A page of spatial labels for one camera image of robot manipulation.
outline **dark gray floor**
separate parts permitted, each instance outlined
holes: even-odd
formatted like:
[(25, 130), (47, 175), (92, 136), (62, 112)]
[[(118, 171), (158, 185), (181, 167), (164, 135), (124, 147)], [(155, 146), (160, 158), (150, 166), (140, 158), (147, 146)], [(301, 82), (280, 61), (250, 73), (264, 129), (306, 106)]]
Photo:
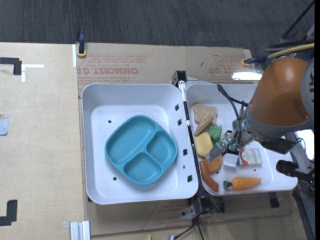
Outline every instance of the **dark gray floor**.
[[(312, 0), (0, 0), (0, 42), (86, 42), (265, 48)], [(315, 7), (290, 32), (300, 40), (315, 21)]]

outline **yellow cable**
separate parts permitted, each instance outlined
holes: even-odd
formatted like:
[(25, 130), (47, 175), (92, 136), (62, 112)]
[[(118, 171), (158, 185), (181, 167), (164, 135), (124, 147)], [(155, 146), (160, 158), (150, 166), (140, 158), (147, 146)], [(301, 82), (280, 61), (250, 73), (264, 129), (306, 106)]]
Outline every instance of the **yellow cable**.
[(277, 51), (277, 52), (271, 53), (271, 54), (269, 54), (268, 58), (274, 58), (274, 57), (278, 57), (280, 55), (290, 54), (290, 53), (306, 50), (306, 49), (313, 48), (313, 47), (315, 47), (315, 43), (314, 42), (313, 43), (309, 43), (309, 44), (300, 45), (300, 46), (297, 46), (297, 47), (293, 47), (293, 48), (290, 48), (290, 49), (285, 49), (285, 50), (281, 50), (281, 51)]

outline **blue divided plate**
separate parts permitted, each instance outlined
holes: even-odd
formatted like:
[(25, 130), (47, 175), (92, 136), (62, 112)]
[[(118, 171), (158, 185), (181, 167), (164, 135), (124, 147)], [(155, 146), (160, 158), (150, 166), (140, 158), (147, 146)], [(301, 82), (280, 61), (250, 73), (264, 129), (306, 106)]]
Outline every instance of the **blue divided plate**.
[(158, 180), (175, 161), (178, 147), (157, 122), (135, 115), (120, 125), (104, 147), (110, 163), (139, 185)]

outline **table surface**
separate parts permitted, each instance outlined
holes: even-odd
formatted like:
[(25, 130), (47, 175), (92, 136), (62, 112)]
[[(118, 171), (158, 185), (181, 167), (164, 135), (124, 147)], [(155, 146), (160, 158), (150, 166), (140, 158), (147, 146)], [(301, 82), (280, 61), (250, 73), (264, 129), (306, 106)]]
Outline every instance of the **table surface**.
[[(85, 220), (77, 69), (73, 45), (0, 43), (0, 57), (20, 58), (25, 82), (11, 65), (0, 64), (0, 115), (8, 134), (0, 136), (0, 217), (17, 200), (17, 221), (0, 227), (0, 239), (66, 240), (64, 222)], [(204, 239), (307, 239), (297, 204), (291, 213), (201, 225)], [(167, 239), (186, 228), (165, 228), (95, 236), (94, 239)], [(181, 239), (201, 239), (198, 227)]]

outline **toy carrot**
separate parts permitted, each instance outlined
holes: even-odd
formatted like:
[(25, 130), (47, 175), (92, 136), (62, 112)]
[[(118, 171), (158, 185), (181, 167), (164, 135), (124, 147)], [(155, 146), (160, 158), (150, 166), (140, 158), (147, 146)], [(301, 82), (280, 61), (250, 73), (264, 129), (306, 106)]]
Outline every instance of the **toy carrot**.
[(261, 182), (261, 178), (256, 177), (234, 177), (231, 182), (223, 181), (223, 187), (225, 189), (233, 187), (234, 190), (245, 190), (252, 187), (255, 184)]
[(199, 165), (200, 165), (200, 171), (201, 171), (201, 175), (204, 182), (207, 183), (209, 187), (212, 188), (214, 191), (218, 191), (219, 184), (211, 178), (209, 174), (208, 164), (205, 161), (201, 160), (199, 162)]

